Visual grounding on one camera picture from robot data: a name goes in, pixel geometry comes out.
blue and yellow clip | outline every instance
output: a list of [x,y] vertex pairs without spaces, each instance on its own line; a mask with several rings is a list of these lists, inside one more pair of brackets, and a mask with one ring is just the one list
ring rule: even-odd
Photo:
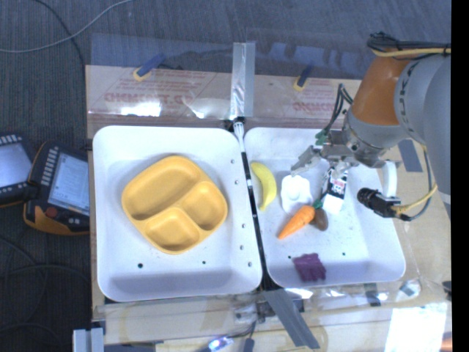
[[313,70],[313,64],[309,64],[306,68],[303,69],[303,72],[295,79],[295,83],[293,84],[293,89],[296,91],[303,91],[306,87],[308,81],[308,77]]
[[144,79],[147,79],[151,74],[151,70],[157,68],[161,65],[161,63],[166,59],[163,53],[160,53],[150,60],[145,62],[141,67],[135,69],[133,71],[133,77],[136,81],[142,82]]

gray carpet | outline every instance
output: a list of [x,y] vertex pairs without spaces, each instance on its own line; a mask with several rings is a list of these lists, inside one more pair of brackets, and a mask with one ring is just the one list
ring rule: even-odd
[[[0,0],[0,48],[55,42],[123,0],[40,1],[65,27],[39,1]],[[35,149],[49,139],[83,147],[84,65],[137,65],[147,55],[139,43],[151,51],[155,41],[180,41],[185,50],[174,49],[168,66],[230,72],[226,48],[254,40],[257,73],[297,75],[304,64],[296,54],[306,51],[317,64],[313,77],[361,78],[372,59],[366,40],[378,31],[400,40],[451,42],[451,0],[132,1],[74,41],[0,52],[0,131],[28,136]],[[90,326],[88,238],[27,227],[20,205],[0,208],[0,238],[0,351],[71,351],[73,329]],[[59,267],[15,271],[40,263]]]

purple object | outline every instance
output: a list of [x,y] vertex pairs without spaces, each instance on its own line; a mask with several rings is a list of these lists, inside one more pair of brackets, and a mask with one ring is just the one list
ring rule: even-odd
[[293,263],[303,282],[325,279],[325,267],[317,253],[303,254],[301,257],[293,258]]

banana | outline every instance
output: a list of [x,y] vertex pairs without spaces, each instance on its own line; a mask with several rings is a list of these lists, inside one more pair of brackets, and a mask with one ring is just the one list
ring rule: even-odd
[[262,184],[262,204],[259,209],[265,208],[277,197],[277,183],[272,172],[262,163],[253,161],[251,168]]

orange carrot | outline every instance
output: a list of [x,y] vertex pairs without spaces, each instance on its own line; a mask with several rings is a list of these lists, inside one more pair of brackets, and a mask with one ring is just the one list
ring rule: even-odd
[[288,221],[283,230],[278,235],[279,239],[286,238],[292,233],[295,233],[301,228],[305,227],[311,220],[314,219],[316,210],[309,205],[301,206],[300,210],[296,212],[294,216]]

